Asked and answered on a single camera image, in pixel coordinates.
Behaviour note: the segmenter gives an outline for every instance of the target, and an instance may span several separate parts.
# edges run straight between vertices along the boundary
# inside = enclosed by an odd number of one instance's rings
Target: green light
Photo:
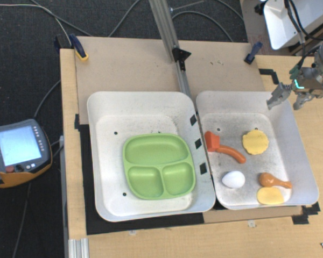
[[[294,80],[294,83],[296,84],[296,87],[297,87],[298,89],[304,89],[304,87],[300,87],[300,86],[299,86],[299,84],[298,84],[298,81],[297,81],[297,80]]]

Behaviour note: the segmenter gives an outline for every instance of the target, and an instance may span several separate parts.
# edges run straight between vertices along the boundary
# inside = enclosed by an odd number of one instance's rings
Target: green divided plate
[[[142,199],[168,199],[188,194],[195,186],[193,159],[187,143],[174,134],[144,134],[123,146],[125,176]]]

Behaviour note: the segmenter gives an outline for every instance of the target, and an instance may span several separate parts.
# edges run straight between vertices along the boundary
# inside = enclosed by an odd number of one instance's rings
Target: cable
[[[170,11],[172,10],[172,12],[173,12],[173,11],[180,10],[180,9],[183,9],[183,8],[186,8],[186,7],[189,7],[189,6],[194,6],[194,5],[203,3],[204,1],[205,0],[200,0],[200,1],[197,1],[197,2],[194,2],[194,3],[190,3],[190,4],[187,4],[187,5],[179,6],[177,8],[170,8]]]
[[[231,36],[228,34],[228,32],[217,21],[215,21],[212,17],[210,17],[210,16],[208,16],[208,15],[206,15],[204,13],[197,12],[197,11],[182,11],[182,12],[179,12],[176,15],[174,15],[172,17],[172,20],[175,19],[176,17],[180,16],[180,15],[185,15],[185,14],[189,14],[189,13],[194,14],[194,15],[200,15],[200,16],[206,17],[207,19],[212,21],[215,25],[217,25],[224,32],[224,34],[228,37],[228,39],[231,42],[234,42],[233,39],[231,38]]]
[[[311,38],[313,40],[318,40],[318,41],[323,41],[323,38],[317,38],[317,37],[313,37],[312,35],[308,34],[308,32],[303,28],[301,22],[300,22],[300,18],[299,18],[299,15],[298,15],[298,11],[297,11],[297,8],[296,8],[296,5],[294,4],[293,0],[284,0],[285,1],[285,6],[286,6],[286,1],[289,1],[291,3],[291,6],[294,10],[294,13],[296,15],[296,19],[297,19],[297,23],[299,25],[299,28],[301,29],[301,31],[308,37],[308,38]],[[287,10],[290,11],[290,7],[289,5],[286,6]]]
[[[68,22],[68,21],[66,21],[66,20],[64,20],[64,19],[62,19],[61,17],[59,17],[59,16],[57,16],[57,15],[55,15],[55,14],[53,14],[50,10],[48,10],[47,8],[45,8],[45,7],[43,7],[41,4],[39,4],[38,2],[36,2],[35,0],[30,0],[32,3],[34,3],[35,5],[38,5],[38,6],[40,6],[41,7],[41,9],[44,9],[45,10],[45,12],[47,12],[49,15],[51,15],[51,16],[53,16],[54,18],[56,18],[58,21],[60,21],[60,22],[63,22],[63,23],[65,23],[65,24],[67,24],[68,26],[70,26],[70,27],[72,27],[72,28],[74,28],[74,29],[76,29],[77,31],[79,31],[79,32],[82,32],[83,34],[85,34],[85,35],[87,35],[87,36],[89,36],[89,37],[91,37],[91,36],[93,36],[93,35],[91,35],[91,34],[89,34],[88,32],[86,32],[86,31],[84,31],[84,30],[82,30],[82,29],[80,29],[80,28],[78,28],[78,27],[76,27],[75,25],[73,25],[72,23],[70,23],[70,22]]]
[[[319,49],[319,47],[320,46],[317,46],[317,47],[314,47],[314,48],[310,49],[309,51],[307,51],[307,53],[305,54],[305,57],[308,57],[310,54],[315,53]]]
[[[52,144],[50,144],[50,147],[53,147],[54,145],[58,144],[59,142],[60,142],[60,140],[53,142]]]
[[[46,95],[44,96],[44,98],[42,99],[41,103],[38,105],[36,112],[33,115],[33,118],[36,118],[38,111],[40,110],[41,106],[43,105],[44,101],[47,99],[47,97],[50,95],[50,93],[55,89],[55,87],[57,85],[59,85],[61,83],[61,80],[59,80],[57,83],[54,84],[53,87],[50,88],[50,90],[48,91],[48,93],[46,93]]]
[[[300,37],[299,43],[301,44],[302,56],[301,56],[301,59],[299,60],[299,62],[297,63],[297,68],[298,68],[298,70],[300,70],[301,67],[303,66],[304,59],[305,59],[305,39],[304,39],[303,33],[301,32],[301,29],[300,29],[298,23],[295,21],[295,19],[293,17],[293,13],[292,13],[292,10],[290,7],[289,0],[284,0],[284,5],[285,5],[285,8],[287,9],[287,15]]]
[[[29,186],[27,187],[27,194],[26,194],[26,200],[25,200],[25,205],[24,205],[23,217],[22,217],[22,221],[20,222],[20,228],[19,228],[16,246],[15,246],[15,250],[13,251],[12,258],[16,257],[18,245],[19,245],[19,241],[20,241],[20,236],[22,235],[22,230],[23,230],[25,215],[26,215],[26,208],[27,208],[27,203],[28,203],[29,195],[30,195],[30,189],[31,189],[31,182],[29,183]]]
[[[40,247],[41,247],[41,249],[42,249],[43,257],[46,257],[46,253],[47,253],[47,251],[46,251],[46,248],[45,248],[45,246],[44,246],[44,244],[43,244],[43,239],[42,239],[42,237],[41,237],[41,230],[40,230],[40,228],[39,228],[39,226],[38,226],[38,224],[37,224],[36,217],[35,217],[35,215],[34,215],[34,210],[33,210],[33,208],[31,207],[31,202],[28,202],[28,203],[27,203],[27,208],[29,209],[30,217],[31,217],[31,219],[32,219],[32,221],[33,221],[33,223],[34,223],[35,229],[36,229],[37,239],[38,239],[39,244],[40,244]]]
[[[124,14],[124,16],[122,17],[122,19],[120,20],[120,22],[117,24],[117,26],[113,29],[113,31],[108,35],[108,37],[111,37],[116,31],[117,29],[120,27],[120,25],[123,23],[123,21],[126,19],[127,15],[131,12],[131,10],[140,2],[141,0],[136,0],[132,6],[130,6],[130,8],[127,10],[127,12]],[[238,17],[244,22],[243,17],[235,10],[233,9],[230,5],[228,5],[227,3],[223,2],[222,0],[216,0],[217,2],[223,4],[224,6],[228,7],[229,9],[231,9],[236,15],[238,15]]]
[[[62,145],[59,149],[57,149],[55,151],[55,153],[53,154],[53,159],[60,153],[60,151],[64,148],[64,146]]]
[[[49,9],[47,9],[47,8],[45,8],[43,6],[40,6],[40,5],[31,5],[31,4],[0,4],[0,6],[18,6],[18,7],[40,8],[40,9],[43,9],[44,11],[48,12],[49,14],[52,13]],[[71,40],[69,39],[69,36],[68,36],[65,28],[61,24],[61,22],[58,20],[58,18],[55,18],[55,20],[60,25],[61,29],[63,30],[64,34],[66,35],[66,38],[68,39],[69,44],[72,45]]]

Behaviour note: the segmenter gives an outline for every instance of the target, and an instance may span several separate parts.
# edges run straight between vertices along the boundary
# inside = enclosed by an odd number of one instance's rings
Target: screen
[[[0,149],[5,166],[41,157],[31,126],[1,131]]]

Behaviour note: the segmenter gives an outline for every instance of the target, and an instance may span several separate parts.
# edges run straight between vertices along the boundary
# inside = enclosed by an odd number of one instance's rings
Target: white egg
[[[245,176],[240,171],[231,171],[222,178],[222,183],[230,188],[240,188],[245,183]]]

